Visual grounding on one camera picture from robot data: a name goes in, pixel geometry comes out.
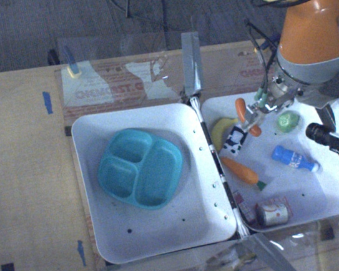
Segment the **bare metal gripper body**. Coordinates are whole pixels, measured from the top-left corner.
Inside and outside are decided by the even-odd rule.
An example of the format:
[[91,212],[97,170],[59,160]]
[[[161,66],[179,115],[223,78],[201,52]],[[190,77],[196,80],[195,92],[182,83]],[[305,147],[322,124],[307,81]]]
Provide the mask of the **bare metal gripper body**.
[[300,83],[288,76],[264,79],[254,97],[254,111],[257,114],[279,112],[292,105],[300,88]]

